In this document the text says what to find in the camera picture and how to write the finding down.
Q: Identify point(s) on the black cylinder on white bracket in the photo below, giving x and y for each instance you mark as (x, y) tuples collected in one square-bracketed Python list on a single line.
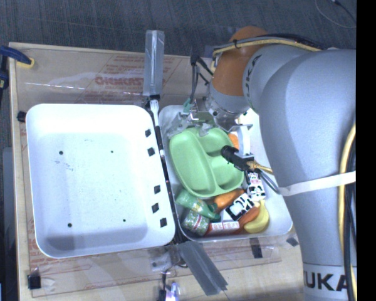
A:
[(235, 158)]

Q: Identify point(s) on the green and red can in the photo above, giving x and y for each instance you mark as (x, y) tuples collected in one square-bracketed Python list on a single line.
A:
[(195, 223)]

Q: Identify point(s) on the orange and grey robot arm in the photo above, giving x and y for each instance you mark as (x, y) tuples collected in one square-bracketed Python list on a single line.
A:
[(300, 121)]

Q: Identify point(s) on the small orange carrot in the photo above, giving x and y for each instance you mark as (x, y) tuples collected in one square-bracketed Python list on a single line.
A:
[(234, 140)]

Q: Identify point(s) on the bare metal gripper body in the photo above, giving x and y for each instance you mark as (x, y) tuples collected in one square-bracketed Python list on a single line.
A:
[(198, 117)]

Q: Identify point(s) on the white plastic tray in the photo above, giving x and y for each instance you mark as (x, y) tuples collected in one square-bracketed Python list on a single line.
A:
[(277, 212), (97, 180)]

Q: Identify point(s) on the orange sausage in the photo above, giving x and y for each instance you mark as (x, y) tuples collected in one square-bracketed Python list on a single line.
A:
[(250, 216)]

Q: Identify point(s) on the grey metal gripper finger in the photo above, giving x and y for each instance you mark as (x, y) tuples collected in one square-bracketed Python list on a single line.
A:
[(175, 127), (203, 131)]

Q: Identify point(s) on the brown cardboard board red print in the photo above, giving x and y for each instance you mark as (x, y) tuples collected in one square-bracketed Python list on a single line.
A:
[(81, 74)]

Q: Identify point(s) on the green bottle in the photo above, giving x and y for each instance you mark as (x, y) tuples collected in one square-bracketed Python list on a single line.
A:
[(192, 203)]

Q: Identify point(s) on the yellow banana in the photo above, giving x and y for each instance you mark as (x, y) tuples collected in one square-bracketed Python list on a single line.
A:
[(259, 222)]

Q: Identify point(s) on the red and white packet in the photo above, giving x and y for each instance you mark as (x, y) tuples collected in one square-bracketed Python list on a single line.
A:
[(224, 226)]

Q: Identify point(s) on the green divided plate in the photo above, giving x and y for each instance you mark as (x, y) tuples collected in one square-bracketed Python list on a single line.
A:
[(191, 161)]

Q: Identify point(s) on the black and white cow carton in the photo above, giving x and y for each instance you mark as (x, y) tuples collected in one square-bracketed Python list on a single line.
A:
[(255, 189)]

